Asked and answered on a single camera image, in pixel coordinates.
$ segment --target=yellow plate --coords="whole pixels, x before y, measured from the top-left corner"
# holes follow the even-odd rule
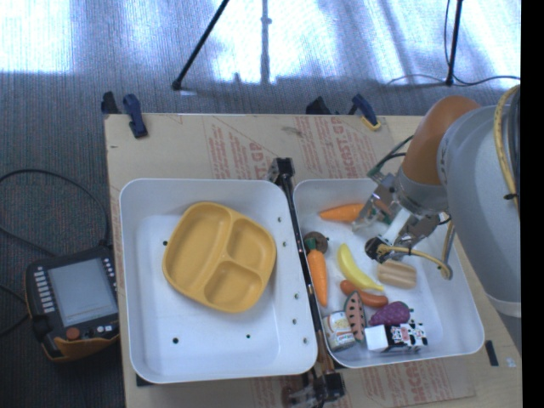
[[[203,201],[179,220],[162,259],[168,282],[213,309],[251,308],[268,284],[275,241],[260,224],[229,207]]]

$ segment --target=white tray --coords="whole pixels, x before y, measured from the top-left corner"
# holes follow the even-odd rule
[[[354,233],[350,224],[322,220],[318,213],[321,210],[350,202],[364,203],[376,187],[376,183],[369,178],[316,179],[303,181],[293,192],[301,235],[304,236],[310,231],[319,231],[329,238],[328,250],[325,254],[329,303],[326,309],[320,306],[321,317],[342,309],[346,299],[338,286],[344,279],[337,265],[336,253],[339,245],[343,242],[347,243],[355,262],[376,280],[378,262],[366,256],[365,244],[368,239],[384,232],[387,227],[384,224],[374,223],[370,228],[360,229]],[[439,226],[427,239],[415,246],[415,249],[440,258],[445,232],[446,226]],[[358,343],[344,351],[330,352],[342,366],[359,368],[471,354],[482,346],[484,328],[455,248],[452,248],[449,258],[453,272],[451,280],[444,280],[436,269],[436,264],[425,258],[409,256],[405,257],[404,261],[416,267],[416,287],[406,290],[385,285],[384,293],[390,302],[403,301],[414,309],[411,317],[416,322],[423,323],[428,346],[417,353],[396,351],[380,354],[370,352],[365,343]],[[375,311],[365,307],[367,319],[370,319]]]
[[[165,245],[184,210],[215,201],[275,238],[263,295],[243,313],[211,309],[177,292],[162,272]],[[264,180],[141,178],[120,195],[128,339],[136,373],[150,383],[291,375],[317,357],[315,329],[287,199]]]

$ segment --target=toy watermelon slice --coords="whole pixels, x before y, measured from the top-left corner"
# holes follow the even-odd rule
[[[348,299],[346,299],[346,303],[344,304],[343,308],[355,340],[362,343],[365,340],[366,319],[365,311],[363,309],[363,301],[360,299],[360,294],[357,291],[351,292],[348,295]]]

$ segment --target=tripod leg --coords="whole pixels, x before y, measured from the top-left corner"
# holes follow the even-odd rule
[[[187,71],[189,70],[190,66],[193,64],[193,60],[195,60],[196,56],[201,51],[202,46],[206,42],[207,37],[209,37],[210,33],[212,32],[212,29],[215,26],[215,23],[218,22],[219,17],[223,13],[224,9],[227,7],[228,2],[229,0],[223,0],[221,2],[221,5],[219,6],[212,20],[210,21],[210,24],[208,25],[207,29],[202,34],[200,41],[196,44],[196,47],[193,50],[193,53],[189,57],[189,60],[187,60],[187,63],[185,64],[184,69],[179,73],[178,78],[172,82],[172,89],[174,91],[179,91],[181,89],[181,82],[183,81],[185,74],[187,74]]]
[[[269,24],[272,20],[269,18],[269,0],[263,0],[261,22],[263,23],[261,30],[261,83],[266,85],[270,83]]]
[[[457,36],[459,35],[462,1],[463,0],[457,0],[456,20],[455,24],[453,25],[453,37],[451,39],[450,63],[448,64],[448,76],[445,79],[445,84],[447,86],[451,86],[453,84],[453,65],[456,62]]]

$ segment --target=toy carrot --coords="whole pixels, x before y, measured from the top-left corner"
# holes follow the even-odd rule
[[[326,265],[325,255],[323,252],[318,251],[315,248],[315,238],[310,238],[304,241],[304,244],[309,249],[308,260],[309,273],[312,275],[312,282],[314,283],[315,296],[319,303],[326,307],[327,304],[327,278],[326,278]]]
[[[359,203],[344,204],[343,206],[323,210],[320,212],[320,217],[329,221],[354,222],[364,206],[365,204]]]

